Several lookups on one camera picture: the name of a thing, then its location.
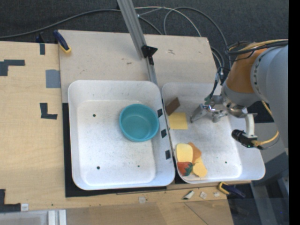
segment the teal bowl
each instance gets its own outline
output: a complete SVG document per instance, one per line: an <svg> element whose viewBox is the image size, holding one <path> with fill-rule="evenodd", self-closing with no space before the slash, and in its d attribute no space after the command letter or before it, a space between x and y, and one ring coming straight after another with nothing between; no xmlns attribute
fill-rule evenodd
<svg viewBox="0 0 300 225"><path fill-rule="evenodd" d="M159 129L157 114L143 104L132 104L125 107L119 124L124 136L133 142L144 142L153 138Z"/></svg>

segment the yellow square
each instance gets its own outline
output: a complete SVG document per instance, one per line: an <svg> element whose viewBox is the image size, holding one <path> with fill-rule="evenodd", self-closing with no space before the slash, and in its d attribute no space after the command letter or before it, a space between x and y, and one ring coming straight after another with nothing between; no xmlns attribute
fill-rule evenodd
<svg viewBox="0 0 300 225"><path fill-rule="evenodd" d="M169 116L170 129L187 130L188 122L185 112L173 112Z"/></svg>

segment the blue and yellow clamp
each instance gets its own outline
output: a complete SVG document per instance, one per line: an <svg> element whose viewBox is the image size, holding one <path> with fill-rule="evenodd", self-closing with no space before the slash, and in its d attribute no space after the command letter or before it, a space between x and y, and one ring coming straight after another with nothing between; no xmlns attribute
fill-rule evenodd
<svg viewBox="0 0 300 225"><path fill-rule="evenodd" d="M56 38L56 40L59 42L60 48L65 52L65 53L70 53L71 52L71 47L68 46L67 42L63 38L63 36L57 31L53 31L53 35Z"/></svg>
<svg viewBox="0 0 300 225"><path fill-rule="evenodd" d="M234 194L234 195L236 195L236 196L238 196L239 198L242 198L242 199L246 197L246 195L245 195L243 192L241 192L240 190L238 190L238 189L235 188L234 186L228 185L228 184L226 184L226 183L224 183L224 182L220 182L220 183L219 183L218 189L219 189L222 193L224 193L224 194L226 194L226 195Z"/></svg>

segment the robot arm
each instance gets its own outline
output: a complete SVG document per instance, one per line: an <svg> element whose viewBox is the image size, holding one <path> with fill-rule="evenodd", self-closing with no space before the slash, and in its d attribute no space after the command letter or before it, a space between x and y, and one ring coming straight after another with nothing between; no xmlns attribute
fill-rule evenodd
<svg viewBox="0 0 300 225"><path fill-rule="evenodd" d="M208 104L200 105L197 110L213 112L219 117L229 113L245 118L246 132L234 130L232 136L244 146L253 147L257 136L253 114L248 114L247 107L261 100L269 104L281 139L288 146L288 40L249 44L236 53L221 94L211 94ZM195 111L191 121L198 118Z"/></svg>

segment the red strawberry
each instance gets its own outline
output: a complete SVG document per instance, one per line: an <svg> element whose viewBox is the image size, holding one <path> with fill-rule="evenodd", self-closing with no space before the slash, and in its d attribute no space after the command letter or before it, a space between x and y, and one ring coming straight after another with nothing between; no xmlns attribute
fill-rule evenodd
<svg viewBox="0 0 300 225"><path fill-rule="evenodd" d="M191 162L177 162L177 167L182 176L188 176L193 170Z"/></svg>

